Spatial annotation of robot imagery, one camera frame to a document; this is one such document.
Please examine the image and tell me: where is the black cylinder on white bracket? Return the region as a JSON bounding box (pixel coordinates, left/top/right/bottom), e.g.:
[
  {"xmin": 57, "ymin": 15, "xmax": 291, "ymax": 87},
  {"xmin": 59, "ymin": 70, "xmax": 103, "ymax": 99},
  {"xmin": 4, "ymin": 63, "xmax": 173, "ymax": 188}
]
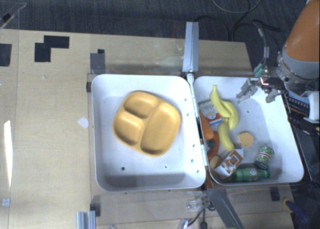
[{"xmin": 284, "ymin": 90, "xmax": 320, "ymax": 135}]

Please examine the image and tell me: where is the brown and white carton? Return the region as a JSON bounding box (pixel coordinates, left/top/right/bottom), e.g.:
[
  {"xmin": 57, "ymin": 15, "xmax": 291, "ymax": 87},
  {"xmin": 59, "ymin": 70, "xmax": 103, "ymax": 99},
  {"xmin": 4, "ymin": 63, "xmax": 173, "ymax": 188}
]
[{"xmin": 214, "ymin": 147, "xmax": 245, "ymax": 180}]

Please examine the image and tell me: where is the tan bread piece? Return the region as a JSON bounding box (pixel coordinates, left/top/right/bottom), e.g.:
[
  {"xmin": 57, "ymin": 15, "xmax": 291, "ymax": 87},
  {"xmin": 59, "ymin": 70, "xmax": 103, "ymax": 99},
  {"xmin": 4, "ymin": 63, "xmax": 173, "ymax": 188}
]
[{"xmin": 209, "ymin": 155, "xmax": 223, "ymax": 171}]

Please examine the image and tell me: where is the orange carrot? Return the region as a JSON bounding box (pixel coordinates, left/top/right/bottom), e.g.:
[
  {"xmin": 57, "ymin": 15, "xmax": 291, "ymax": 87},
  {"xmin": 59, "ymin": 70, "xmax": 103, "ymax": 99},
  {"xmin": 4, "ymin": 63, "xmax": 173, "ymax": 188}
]
[
  {"xmin": 206, "ymin": 130, "xmax": 221, "ymax": 161},
  {"xmin": 199, "ymin": 112, "xmax": 215, "ymax": 141}
]

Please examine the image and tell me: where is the yellow banana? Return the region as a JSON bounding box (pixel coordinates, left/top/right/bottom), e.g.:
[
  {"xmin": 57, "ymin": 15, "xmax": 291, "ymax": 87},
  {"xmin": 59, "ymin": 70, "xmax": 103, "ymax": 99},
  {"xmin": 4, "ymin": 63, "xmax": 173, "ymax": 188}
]
[
  {"xmin": 217, "ymin": 119, "xmax": 235, "ymax": 152},
  {"xmin": 209, "ymin": 84, "xmax": 232, "ymax": 119},
  {"xmin": 223, "ymin": 100, "xmax": 239, "ymax": 130}
]

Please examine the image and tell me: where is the orange divided plate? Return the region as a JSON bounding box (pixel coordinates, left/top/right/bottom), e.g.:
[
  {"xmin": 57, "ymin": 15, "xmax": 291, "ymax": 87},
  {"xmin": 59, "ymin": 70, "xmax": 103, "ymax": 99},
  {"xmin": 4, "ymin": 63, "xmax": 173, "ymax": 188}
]
[{"xmin": 112, "ymin": 90, "xmax": 183, "ymax": 158}]

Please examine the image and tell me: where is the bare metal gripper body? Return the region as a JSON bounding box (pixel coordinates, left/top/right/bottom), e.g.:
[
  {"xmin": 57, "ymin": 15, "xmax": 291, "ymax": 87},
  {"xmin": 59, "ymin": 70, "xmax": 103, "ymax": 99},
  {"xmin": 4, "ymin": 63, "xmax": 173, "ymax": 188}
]
[{"xmin": 259, "ymin": 57, "xmax": 320, "ymax": 94}]

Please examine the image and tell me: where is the orange and white juice carton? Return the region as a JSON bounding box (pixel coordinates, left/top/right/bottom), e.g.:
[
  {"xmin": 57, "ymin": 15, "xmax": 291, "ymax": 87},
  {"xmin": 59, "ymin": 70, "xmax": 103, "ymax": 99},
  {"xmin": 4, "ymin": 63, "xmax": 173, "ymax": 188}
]
[{"xmin": 198, "ymin": 100, "xmax": 224, "ymax": 127}]

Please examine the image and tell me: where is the green and white can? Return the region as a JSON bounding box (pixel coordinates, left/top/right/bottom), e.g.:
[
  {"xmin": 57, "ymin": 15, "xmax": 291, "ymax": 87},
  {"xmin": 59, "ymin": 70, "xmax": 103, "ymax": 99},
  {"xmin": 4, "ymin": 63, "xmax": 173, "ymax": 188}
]
[{"xmin": 255, "ymin": 145, "xmax": 275, "ymax": 166}]

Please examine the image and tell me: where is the white plastic tray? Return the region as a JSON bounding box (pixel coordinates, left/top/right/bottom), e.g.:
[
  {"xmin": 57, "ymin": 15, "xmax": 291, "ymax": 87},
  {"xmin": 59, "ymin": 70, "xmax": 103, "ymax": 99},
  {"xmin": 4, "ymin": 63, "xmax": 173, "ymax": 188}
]
[
  {"xmin": 90, "ymin": 73, "xmax": 207, "ymax": 193},
  {"xmin": 193, "ymin": 75, "xmax": 305, "ymax": 187}
]

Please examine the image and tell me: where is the green bottle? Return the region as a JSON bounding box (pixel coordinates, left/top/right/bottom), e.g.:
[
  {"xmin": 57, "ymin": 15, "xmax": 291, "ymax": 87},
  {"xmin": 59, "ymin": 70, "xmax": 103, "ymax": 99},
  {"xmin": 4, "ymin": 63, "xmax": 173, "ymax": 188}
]
[{"xmin": 232, "ymin": 167, "xmax": 272, "ymax": 183}]

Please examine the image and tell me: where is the orange biscuit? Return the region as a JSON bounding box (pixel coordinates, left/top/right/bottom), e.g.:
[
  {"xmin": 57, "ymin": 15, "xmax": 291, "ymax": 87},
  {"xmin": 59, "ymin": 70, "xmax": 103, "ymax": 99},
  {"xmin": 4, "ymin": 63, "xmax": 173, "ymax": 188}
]
[{"xmin": 237, "ymin": 131, "xmax": 255, "ymax": 148}]

